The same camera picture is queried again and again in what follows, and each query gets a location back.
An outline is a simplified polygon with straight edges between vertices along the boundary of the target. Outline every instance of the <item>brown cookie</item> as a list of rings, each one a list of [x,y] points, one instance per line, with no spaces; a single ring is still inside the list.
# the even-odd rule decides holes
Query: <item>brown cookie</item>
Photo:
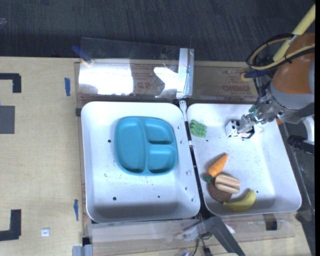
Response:
[[[220,203],[227,202],[231,199],[232,194],[229,192],[221,191],[216,188],[215,181],[212,180],[208,185],[208,192],[210,196]]]

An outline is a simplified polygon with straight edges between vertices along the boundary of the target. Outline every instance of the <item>yellow banana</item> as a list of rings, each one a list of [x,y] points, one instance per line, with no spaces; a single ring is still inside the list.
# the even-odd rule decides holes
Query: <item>yellow banana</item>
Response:
[[[250,190],[241,201],[224,202],[223,205],[229,207],[234,212],[243,212],[248,210],[256,201],[256,193]]]

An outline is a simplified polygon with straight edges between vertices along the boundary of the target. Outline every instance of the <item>yellow tube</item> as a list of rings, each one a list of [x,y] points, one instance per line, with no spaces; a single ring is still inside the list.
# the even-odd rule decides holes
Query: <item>yellow tube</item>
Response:
[[[292,31],[292,34],[302,35],[304,32],[306,32],[306,30],[310,27],[310,25],[315,21],[315,19],[316,19],[316,4],[314,4],[310,8],[310,10],[306,13],[306,15],[302,18],[299,24]],[[289,48],[289,44],[288,44],[289,42],[290,40],[287,40],[283,43],[280,49],[273,56],[273,61],[276,62],[285,55],[287,49]]]

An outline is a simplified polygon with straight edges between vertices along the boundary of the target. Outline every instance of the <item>orange carrot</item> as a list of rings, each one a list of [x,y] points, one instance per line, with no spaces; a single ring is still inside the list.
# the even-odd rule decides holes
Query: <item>orange carrot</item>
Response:
[[[228,154],[224,154],[216,162],[214,162],[213,165],[210,166],[208,170],[209,175],[204,178],[206,183],[209,184],[214,177],[216,177],[219,173],[222,172],[222,169],[224,168],[227,162],[228,156]]]

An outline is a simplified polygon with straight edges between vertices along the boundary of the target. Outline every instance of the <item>wooden table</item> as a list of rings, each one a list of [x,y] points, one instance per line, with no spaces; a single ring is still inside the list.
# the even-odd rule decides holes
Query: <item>wooden table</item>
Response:
[[[73,246],[82,244],[82,186],[75,115],[77,62],[77,58],[0,57],[0,73],[19,73],[22,82],[22,92],[13,93],[12,81],[0,80],[1,105],[15,106],[15,133],[0,134],[0,231],[9,230],[11,210],[21,209],[22,213],[21,236],[0,241],[1,256],[70,256]],[[70,79],[70,96],[66,94],[65,78]],[[239,245],[246,255],[311,255],[300,222],[293,218],[292,227],[294,237]],[[42,236],[44,228],[49,228],[49,236]],[[210,248],[215,255],[226,253],[221,245]],[[196,255],[203,255],[201,248]]]

